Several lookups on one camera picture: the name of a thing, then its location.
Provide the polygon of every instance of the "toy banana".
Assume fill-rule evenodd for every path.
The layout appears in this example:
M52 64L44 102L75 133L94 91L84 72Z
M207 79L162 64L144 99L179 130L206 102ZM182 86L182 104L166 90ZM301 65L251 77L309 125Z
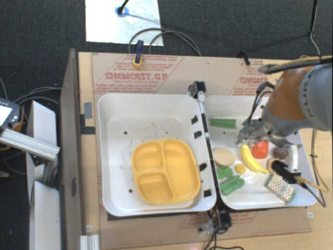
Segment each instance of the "toy banana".
M248 166L250 170L252 170L253 172L268 173L268 170L264 169L252 156L250 148L247 144L241 146L240 154L245 164Z

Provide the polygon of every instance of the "toy lemon slice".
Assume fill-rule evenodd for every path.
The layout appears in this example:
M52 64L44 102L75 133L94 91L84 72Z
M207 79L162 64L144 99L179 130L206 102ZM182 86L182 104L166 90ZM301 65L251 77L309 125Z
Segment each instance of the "toy lemon slice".
M132 153L132 169L141 198L153 205L193 199L200 177L190 147L177 139L142 143Z

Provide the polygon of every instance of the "white paper sheet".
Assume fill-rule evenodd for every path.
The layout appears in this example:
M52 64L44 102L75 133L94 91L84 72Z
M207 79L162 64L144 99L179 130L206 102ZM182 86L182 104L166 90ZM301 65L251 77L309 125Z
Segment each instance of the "white paper sheet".
M120 17L116 8L125 0L85 0L86 40L89 42L128 44L132 36L147 28L161 28L157 0L129 0L125 16ZM160 31L142 33L133 40L143 40L149 45ZM163 45L162 37L153 45Z

